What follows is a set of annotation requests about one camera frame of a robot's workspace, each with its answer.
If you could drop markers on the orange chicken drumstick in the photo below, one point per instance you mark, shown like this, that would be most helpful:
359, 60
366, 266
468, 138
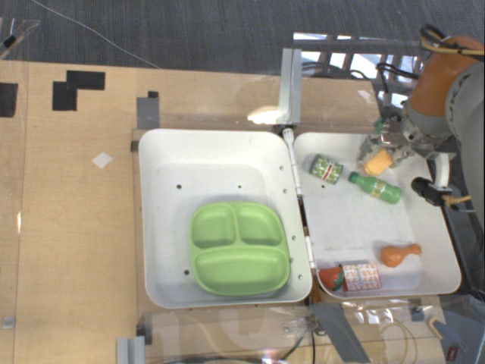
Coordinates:
394, 256

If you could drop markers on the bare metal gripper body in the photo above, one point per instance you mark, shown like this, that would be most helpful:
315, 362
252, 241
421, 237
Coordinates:
396, 137

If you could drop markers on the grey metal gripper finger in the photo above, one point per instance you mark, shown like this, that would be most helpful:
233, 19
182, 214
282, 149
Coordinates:
367, 148
401, 158

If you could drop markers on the black cylinder on white bracket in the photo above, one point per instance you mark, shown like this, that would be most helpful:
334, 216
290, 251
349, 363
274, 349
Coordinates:
426, 192

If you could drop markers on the green divided plate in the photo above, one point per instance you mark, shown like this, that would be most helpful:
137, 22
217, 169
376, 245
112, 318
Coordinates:
238, 267

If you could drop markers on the thin black and white rod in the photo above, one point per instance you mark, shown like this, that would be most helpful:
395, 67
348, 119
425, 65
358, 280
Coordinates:
295, 165

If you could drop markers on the red strawberry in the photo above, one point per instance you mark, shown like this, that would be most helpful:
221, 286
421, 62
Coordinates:
329, 277

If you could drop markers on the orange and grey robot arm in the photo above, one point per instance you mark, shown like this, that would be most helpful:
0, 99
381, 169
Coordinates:
435, 85

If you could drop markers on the white plastic tray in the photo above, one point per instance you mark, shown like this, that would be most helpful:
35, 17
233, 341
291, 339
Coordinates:
360, 226
212, 165

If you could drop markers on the yellow corn cob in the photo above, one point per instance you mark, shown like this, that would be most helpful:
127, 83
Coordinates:
377, 163

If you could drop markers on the green and white can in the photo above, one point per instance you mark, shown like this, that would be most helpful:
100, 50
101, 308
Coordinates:
326, 169

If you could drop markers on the green plastic bottle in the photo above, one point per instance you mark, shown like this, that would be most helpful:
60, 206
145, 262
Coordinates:
379, 189

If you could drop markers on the white and red carton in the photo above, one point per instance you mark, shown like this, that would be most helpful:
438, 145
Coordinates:
362, 277

